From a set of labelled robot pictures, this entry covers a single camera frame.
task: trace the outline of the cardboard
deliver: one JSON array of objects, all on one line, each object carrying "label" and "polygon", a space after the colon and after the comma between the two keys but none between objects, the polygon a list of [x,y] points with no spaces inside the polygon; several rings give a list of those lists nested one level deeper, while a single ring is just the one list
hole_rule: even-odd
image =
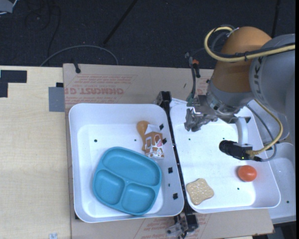
[{"label": "cardboard", "polygon": [[[165,229],[174,224],[173,217],[95,224],[75,218],[68,113],[78,103],[152,104],[160,91],[170,91],[172,98],[185,101],[192,89],[190,69],[85,64],[79,64],[79,68],[81,73],[77,74],[73,64],[63,65],[72,238],[167,238]],[[212,73],[210,69],[200,70],[197,94],[206,93],[206,81]],[[199,227],[186,238],[217,239],[274,232],[267,209],[196,214],[196,217]]]}]

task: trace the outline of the white tray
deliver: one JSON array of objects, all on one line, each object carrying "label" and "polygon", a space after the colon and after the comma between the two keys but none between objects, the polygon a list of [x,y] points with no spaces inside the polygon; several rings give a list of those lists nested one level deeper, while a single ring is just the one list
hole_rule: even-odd
[{"label": "white tray", "polygon": [[[99,202],[93,194],[92,180],[103,153],[111,147],[124,147],[142,153],[142,138],[137,122],[146,120],[161,125],[167,142],[165,158],[154,159],[162,171],[158,197],[148,213],[141,216],[126,214]],[[171,142],[165,111],[157,105],[77,104],[69,113],[74,209],[77,216],[88,223],[176,216],[184,206],[177,163]]]},{"label": "white tray", "polygon": [[[190,206],[198,213],[277,206],[281,197],[270,162],[239,160],[219,150],[219,143],[224,139],[238,141],[235,124],[219,119],[203,125],[197,132],[187,131],[184,128],[187,108],[185,104],[176,104],[170,111],[184,183],[204,178],[214,190],[214,196],[199,205],[194,205],[187,193]],[[263,145],[252,113],[244,108],[237,116],[251,117],[247,123],[248,143],[253,145],[253,150],[261,149]],[[266,158],[267,154],[262,153],[260,157]],[[237,168],[246,164],[257,170],[253,182],[243,182],[237,176]]]}]

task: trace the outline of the gray cable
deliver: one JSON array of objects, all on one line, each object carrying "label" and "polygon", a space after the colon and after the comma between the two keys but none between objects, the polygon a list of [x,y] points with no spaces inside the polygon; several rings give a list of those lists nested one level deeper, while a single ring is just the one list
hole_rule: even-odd
[{"label": "gray cable", "polygon": [[[270,130],[269,130],[269,128],[267,127],[267,125],[266,125],[266,123],[264,122],[264,120],[258,115],[258,113],[256,113],[256,111],[254,110],[254,109],[252,109],[249,105],[246,105],[247,106],[247,108],[249,109],[249,110],[251,110],[251,112],[260,120],[260,122],[264,125],[264,127],[266,128],[266,130],[267,130],[267,132],[268,132],[268,134],[270,135],[270,137],[271,137],[271,139],[272,140],[274,140],[274,137],[273,137],[273,135],[271,134],[271,132],[270,132]],[[273,145],[274,146],[274,154],[271,156],[271,157],[269,157],[269,158],[262,158],[261,159],[261,162],[264,162],[264,161],[269,161],[269,160],[272,160],[274,157],[275,157],[275,155],[276,155],[276,153],[277,153],[277,146],[276,146],[276,144],[274,144]]]},{"label": "gray cable", "polygon": [[43,66],[47,61],[49,61],[51,58],[53,58],[54,56],[58,55],[59,53],[61,53],[63,51],[70,50],[70,49],[75,49],[75,48],[82,48],[82,47],[98,48],[98,49],[101,49],[101,50],[105,50],[105,51],[109,52],[114,57],[114,59],[116,61],[116,65],[119,65],[119,62],[118,62],[118,59],[116,58],[116,56],[111,51],[109,51],[105,48],[102,48],[100,46],[95,46],[95,45],[76,45],[76,46],[71,46],[71,47],[68,47],[68,48],[65,48],[65,49],[62,49],[62,50],[59,50],[59,51],[55,52],[54,54],[49,56],[40,66]]}]

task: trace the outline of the light wood surface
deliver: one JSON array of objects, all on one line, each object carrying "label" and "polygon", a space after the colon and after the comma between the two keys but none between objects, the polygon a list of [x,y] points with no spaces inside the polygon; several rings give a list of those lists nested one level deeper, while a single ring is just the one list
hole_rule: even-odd
[{"label": "light wood surface", "polygon": [[64,113],[49,112],[62,68],[27,70],[0,98],[0,239],[71,237]]}]

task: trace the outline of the blue plate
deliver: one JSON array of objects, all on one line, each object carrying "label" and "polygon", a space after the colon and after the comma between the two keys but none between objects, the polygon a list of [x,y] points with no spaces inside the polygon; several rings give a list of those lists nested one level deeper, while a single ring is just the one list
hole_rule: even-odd
[{"label": "blue plate", "polygon": [[159,165],[136,151],[122,147],[108,149],[93,177],[93,193],[116,210],[142,215],[154,205],[161,184]]}]

